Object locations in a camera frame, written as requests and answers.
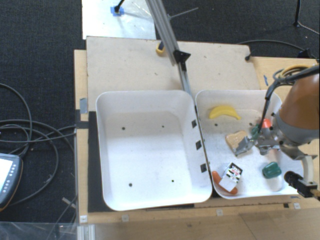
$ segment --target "screen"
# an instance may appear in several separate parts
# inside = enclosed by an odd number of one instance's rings
[[[12,161],[0,158],[0,190],[5,184],[8,172],[10,171]]]

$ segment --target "wooden table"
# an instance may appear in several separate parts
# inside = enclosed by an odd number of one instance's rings
[[[265,77],[271,81],[278,69],[294,64],[316,63],[313,59],[251,57],[260,88],[266,90]],[[74,51],[75,106],[88,97],[87,52]],[[289,87],[276,93],[283,100]],[[88,121],[88,114],[80,115]],[[319,155],[319,140],[302,148]],[[314,198],[268,196],[227,200],[211,198],[194,208],[141,209],[132,211],[88,212],[88,129],[76,131],[76,170],[78,217],[83,224],[96,227],[97,239],[318,239],[320,202]],[[314,161],[319,183],[319,157]]]

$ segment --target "red object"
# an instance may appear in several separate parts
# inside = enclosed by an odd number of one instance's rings
[[[267,118],[263,119],[262,122],[262,128],[270,128],[271,127],[271,121]]]
[[[236,195],[238,193],[238,189],[236,187],[234,187],[231,191],[226,190],[225,188],[223,188],[222,186],[220,186],[219,182],[221,181],[221,177],[219,175],[218,172],[216,172],[215,170],[211,173],[212,174],[212,178],[213,181],[219,185],[220,188],[222,188],[224,191],[227,191],[228,193],[232,194],[232,195]]]

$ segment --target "toy banana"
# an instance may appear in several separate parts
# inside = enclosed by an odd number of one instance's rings
[[[236,110],[229,105],[221,105],[214,107],[209,114],[209,118],[214,119],[222,115],[234,117],[237,120],[241,119],[241,117],[237,114]]]

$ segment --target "black floor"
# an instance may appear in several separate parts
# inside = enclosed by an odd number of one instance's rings
[[[302,0],[300,21],[319,32],[320,0]],[[178,40],[237,44],[248,40],[278,40],[310,49],[319,57],[319,35],[294,27],[297,0],[163,0]],[[298,48],[258,42],[253,56],[296,58]],[[16,89],[26,100],[32,120],[54,128],[75,124],[73,51],[85,49],[81,0],[0,0],[0,83]],[[0,121],[28,119],[22,102],[0,87]],[[34,125],[36,130],[47,132]],[[20,130],[0,129],[0,140],[24,140]],[[74,156],[65,142],[55,140],[59,167],[52,182],[34,198],[0,212],[0,221],[56,222],[75,197]],[[16,145],[0,142],[0,153]],[[24,159],[21,183],[12,203],[41,188],[56,166],[50,144],[33,144]],[[70,208],[60,220],[70,222]]]

